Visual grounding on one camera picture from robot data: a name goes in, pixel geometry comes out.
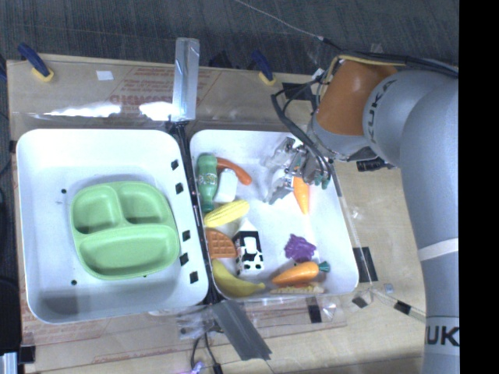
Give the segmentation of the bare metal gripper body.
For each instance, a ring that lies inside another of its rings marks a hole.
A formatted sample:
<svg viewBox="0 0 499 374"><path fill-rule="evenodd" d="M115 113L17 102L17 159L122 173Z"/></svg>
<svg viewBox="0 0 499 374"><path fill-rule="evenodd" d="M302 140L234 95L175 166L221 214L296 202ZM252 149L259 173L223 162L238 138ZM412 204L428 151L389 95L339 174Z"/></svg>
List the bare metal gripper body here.
<svg viewBox="0 0 499 374"><path fill-rule="evenodd" d="M294 181L300 178L307 185L327 188L331 182L331 166L325 157L312 147L297 143L295 140L286 142L286 186L294 187Z"/></svg>

